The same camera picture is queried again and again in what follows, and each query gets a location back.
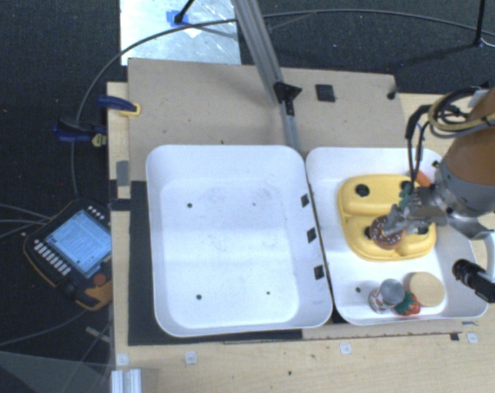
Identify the tan round biscuit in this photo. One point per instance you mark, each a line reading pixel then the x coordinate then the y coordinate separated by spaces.
pixel 428 289

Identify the black cylinder on white bracket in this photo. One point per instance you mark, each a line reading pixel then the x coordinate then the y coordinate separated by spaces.
pixel 483 283

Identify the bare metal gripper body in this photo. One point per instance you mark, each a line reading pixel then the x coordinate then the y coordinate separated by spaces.
pixel 430 209

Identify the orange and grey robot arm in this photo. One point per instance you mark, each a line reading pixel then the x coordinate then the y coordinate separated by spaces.
pixel 483 158

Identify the brown cardboard board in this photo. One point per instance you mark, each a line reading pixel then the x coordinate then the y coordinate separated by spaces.
pixel 214 105

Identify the yellow divided plate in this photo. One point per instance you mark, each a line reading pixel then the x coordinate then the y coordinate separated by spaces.
pixel 356 207

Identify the red tomato with green stem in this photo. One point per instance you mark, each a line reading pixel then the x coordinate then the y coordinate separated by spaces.
pixel 409 306

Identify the white plastic tray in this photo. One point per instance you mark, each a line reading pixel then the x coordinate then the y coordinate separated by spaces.
pixel 231 240
pixel 346 272

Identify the brown sprinkled doughnut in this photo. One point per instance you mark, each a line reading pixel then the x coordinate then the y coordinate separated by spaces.
pixel 384 240

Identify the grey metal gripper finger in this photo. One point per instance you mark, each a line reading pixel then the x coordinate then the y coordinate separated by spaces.
pixel 411 227
pixel 391 221

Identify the orange carrot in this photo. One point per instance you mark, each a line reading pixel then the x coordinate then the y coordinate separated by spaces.
pixel 425 178

